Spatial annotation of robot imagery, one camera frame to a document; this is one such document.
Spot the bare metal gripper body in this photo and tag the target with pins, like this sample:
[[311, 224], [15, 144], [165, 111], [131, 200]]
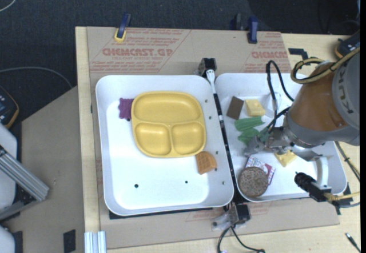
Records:
[[278, 140]]

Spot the yellow divided plate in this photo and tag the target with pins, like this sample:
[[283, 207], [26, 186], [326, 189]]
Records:
[[167, 120]]

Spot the brown cardboard board red print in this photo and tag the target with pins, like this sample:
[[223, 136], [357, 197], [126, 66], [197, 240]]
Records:
[[171, 52]]

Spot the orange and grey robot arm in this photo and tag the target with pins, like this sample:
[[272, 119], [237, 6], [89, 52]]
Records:
[[317, 109]]

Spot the white and red packet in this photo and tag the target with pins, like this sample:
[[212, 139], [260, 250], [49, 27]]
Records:
[[256, 162]]

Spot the purple grapes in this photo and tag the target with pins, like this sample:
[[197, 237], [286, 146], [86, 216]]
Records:
[[124, 107]]

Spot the orange waffle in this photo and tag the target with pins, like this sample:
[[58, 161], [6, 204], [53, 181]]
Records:
[[205, 163]]

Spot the white plastic tray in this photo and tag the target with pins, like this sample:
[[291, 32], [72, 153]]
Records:
[[286, 183], [160, 186]]

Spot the thin black and white rod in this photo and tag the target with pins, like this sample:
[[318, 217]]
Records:
[[219, 112]]

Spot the green lettuce leaf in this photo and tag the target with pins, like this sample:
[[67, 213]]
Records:
[[248, 127]]

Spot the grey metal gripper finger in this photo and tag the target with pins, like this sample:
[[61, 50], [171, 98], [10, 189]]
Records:
[[253, 150], [258, 141]]

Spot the black cylinder on white bracket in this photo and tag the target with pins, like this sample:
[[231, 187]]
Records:
[[311, 184]]

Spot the yellow cheese block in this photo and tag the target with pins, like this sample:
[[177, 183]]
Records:
[[254, 107]]

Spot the brown square biscuit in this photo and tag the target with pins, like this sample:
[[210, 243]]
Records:
[[235, 107]]

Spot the yellow cheese wedge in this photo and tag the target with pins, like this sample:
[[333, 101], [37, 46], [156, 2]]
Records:
[[286, 159]]

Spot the brown round bread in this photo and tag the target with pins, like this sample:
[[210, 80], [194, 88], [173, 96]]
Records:
[[253, 182]]

